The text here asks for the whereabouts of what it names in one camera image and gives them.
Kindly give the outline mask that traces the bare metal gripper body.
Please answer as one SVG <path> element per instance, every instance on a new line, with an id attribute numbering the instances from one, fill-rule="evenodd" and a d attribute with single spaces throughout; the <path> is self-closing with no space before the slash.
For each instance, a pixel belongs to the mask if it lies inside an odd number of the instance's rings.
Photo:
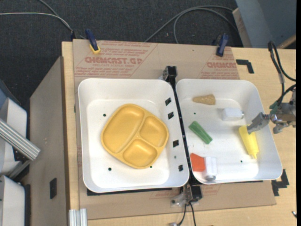
<path id="1" fill-rule="evenodd" d="M 275 105 L 271 111 L 271 121 L 276 128 L 296 127 L 296 105 L 293 102 Z"/>

